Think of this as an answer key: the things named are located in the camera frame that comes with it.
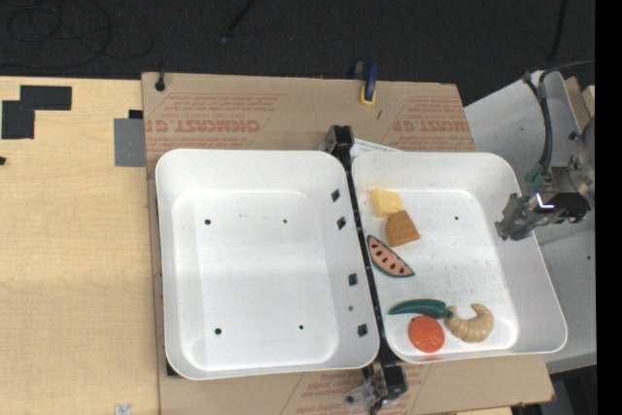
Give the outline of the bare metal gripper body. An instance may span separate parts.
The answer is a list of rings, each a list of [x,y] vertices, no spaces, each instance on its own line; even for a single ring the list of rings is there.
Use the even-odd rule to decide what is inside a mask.
[[[580,133],[569,132],[556,137],[551,167],[558,175],[557,183],[581,194],[590,208],[595,207],[595,132],[594,122]]]

